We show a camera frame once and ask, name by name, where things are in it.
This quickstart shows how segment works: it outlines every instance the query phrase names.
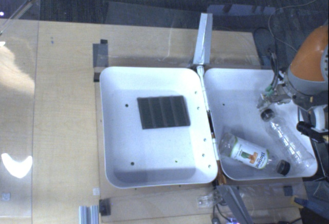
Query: wooden table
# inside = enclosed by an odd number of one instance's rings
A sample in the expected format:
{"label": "wooden table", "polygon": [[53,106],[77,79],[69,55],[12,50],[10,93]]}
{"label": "wooden table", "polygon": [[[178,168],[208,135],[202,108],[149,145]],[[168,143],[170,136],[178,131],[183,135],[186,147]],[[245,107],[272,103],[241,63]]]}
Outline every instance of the wooden table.
{"label": "wooden table", "polygon": [[[35,22],[21,21],[29,30]],[[196,30],[39,22],[33,122],[32,217],[2,218],[1,223],[78,223],[79,206],[98,204],[100,195],[93,43],[106,39],[115,64],[124,56],[186,58],[193,52]],[[250,33],[214,31],[212,61],[258,65]],[[260,210],[266,221],[293,220],[296,207]],[[208,224],[211,214],[115,223]]]}

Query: bottle label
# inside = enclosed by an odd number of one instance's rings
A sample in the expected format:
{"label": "bottle label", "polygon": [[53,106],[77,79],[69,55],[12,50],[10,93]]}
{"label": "bottle label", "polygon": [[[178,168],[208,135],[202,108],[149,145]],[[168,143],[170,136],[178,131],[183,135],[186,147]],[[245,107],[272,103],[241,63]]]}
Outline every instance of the bottle label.
{"label": "bottle label", "polygon": [[235,137],[230,157],[244,164],[263,169],[268,161],[268,150],[256,144]]}

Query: clear plastic bottle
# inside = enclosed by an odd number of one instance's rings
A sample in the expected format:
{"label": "clear plastic bottle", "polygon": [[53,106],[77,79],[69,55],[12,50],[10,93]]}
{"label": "clear plastic bottle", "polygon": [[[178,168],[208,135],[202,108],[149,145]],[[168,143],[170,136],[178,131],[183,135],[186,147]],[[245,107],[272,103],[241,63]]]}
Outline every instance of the clear plastic bottle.
{"label": "clear plastic bottle", "polygon": [[285,120],[276,115],[272,109],[261,113],[263,121],[267,123],[266,131],[283,148],[283,153],[292,165],[292,170],[302,172],[314,163],[314,157],[303,146],[286,124]]}
{"label": "clear plastic bottle", "polygon": [[243,162],[258,170],[277,172],[281,175],[288,174],[290,163],[279,160],[274,153],[269,152],[254,143],[236,137],[231,133],[225,133],[219,144],[220,156],[230,157]]}

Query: black bottle cap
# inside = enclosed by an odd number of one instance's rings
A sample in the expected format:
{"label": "black bottle cap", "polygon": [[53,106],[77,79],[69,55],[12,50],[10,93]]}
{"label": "black bottle cap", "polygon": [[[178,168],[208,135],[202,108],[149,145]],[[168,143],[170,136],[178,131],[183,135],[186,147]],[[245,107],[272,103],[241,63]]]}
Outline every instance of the black bottle cap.
{"label": "black bottle cap", "polygon": [[271,118],[275,116],[275,113],[272,109],[266,109],[261,113],[261,117],[264,122],[268,122]]}
{"label": "black bottle cap", "polygon": [[281,175],[286,175],[290,171],[290,163],[286,160],[280,160],[280,162],[277,165],[277,172]]}

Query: white tray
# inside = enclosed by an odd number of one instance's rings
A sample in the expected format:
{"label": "white tray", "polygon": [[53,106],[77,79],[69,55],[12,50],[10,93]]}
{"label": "white tray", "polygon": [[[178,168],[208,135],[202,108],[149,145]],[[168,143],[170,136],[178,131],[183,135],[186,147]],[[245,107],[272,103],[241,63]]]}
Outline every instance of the white tray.
{"label": "white tray", "polygon": [[[198,75],[184,68],[110,67],[100,77],[105,172],[118,188],[209,183],[217,176]],[[184,96],[190,126],[142,129],[138,97]]]}
{"label": "white tray", "polygon": [[[277,146],[266,132],[265,122],[262,121],[260,112],[256,108],[261,91],[268,86],[272,78],[271,70],[214,68],[206,72],[205,86],[217,143],[225,132],[231,132],[238,137],[279,153],[280,146]],[[285,118],[290,129],[315,157],[310,139],[296,130],[297,106],[290,102],[289,104],[272,105],[271,108]],[[315,158],[311,167],[306,171],[287,176],[255,170],[238,161],[225,158],[222,159],[221,165],[224,173],[233,180],[310,177],[316,173],[318,168]]]}

